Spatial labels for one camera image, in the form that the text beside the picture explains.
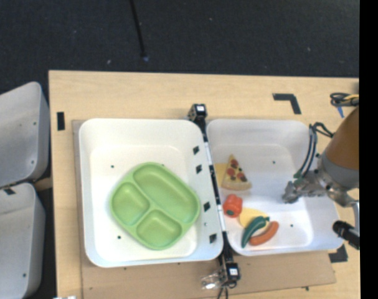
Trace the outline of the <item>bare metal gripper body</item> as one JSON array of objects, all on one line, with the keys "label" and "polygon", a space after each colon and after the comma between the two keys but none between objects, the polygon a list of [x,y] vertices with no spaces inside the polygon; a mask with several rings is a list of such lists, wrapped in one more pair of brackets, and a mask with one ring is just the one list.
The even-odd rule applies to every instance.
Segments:
[{"label": "bare metal gripper body", "polygon": [[327,196],[342,207],[351,207],[357,200],[349,195],[347,188],[322,171],[310,171],[299,184],[301,197]]}]

